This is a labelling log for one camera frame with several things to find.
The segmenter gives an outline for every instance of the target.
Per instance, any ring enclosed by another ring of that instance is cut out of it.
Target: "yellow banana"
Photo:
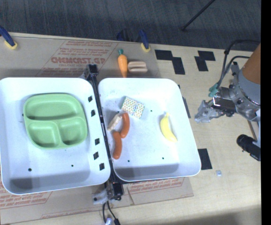
[[[169,141],[172,142],[177,142],[177,138],[175,137],[175,135],[172,133],[170,127],[169,127],[169,113],[167,112],[166,115],[161,119],[160,121],[160,128],[161,128],[161,132],[164,135],[164,137],[166,139],[168,139]]]

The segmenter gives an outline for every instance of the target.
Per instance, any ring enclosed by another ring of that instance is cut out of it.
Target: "teal connector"
[[[214,84],[210,89],[210,93],[208,94],[209,97],[214,97],[214,95],[217,93],[218,89],[216,88],[218,86],[218,84]]]

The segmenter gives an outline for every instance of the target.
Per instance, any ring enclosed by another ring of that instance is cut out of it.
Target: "yellow clamp tip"
[[[14,41],[15,45],[13,45],[13,46],[11,46],[6,40],[4,40],[4,43],[8,48],[10,48],[12,50],[16,49],[18,46],[18,44],[15,41]]]
[[[145,52],[148,52],[148,51],[151,50],[150,45],[149,45],[149,48],[148,48],[148,49],[145,48],[145,45],[144,45],[143,43],[141,43],[140,45],[141,45],[141,48],[142,48]]]

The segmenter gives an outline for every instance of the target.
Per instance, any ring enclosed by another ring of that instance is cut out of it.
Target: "brown object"
[[[121,138],[125,138],[129,132],[129,128],[130,128],[129,114],[127,112],[123,113],[122,119],[123,119],[123,128],[120,132],[120,135],[121,135]]]
[[[242,74],[253,83],[260,84],[261,44],[252,53],[242,68]]]
[[[122,138],[118,131],[114,131],[112,136],[115,142],[115,150],[113,151],[112,156],[114,159],[119,159],[122,153]]]

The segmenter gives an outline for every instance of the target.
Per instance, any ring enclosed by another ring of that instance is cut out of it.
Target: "green plate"
[[[32,96],[24,104],[23,115],[29,138],[41,149],[74,146],[88,135],[83,107],[69,94]]]

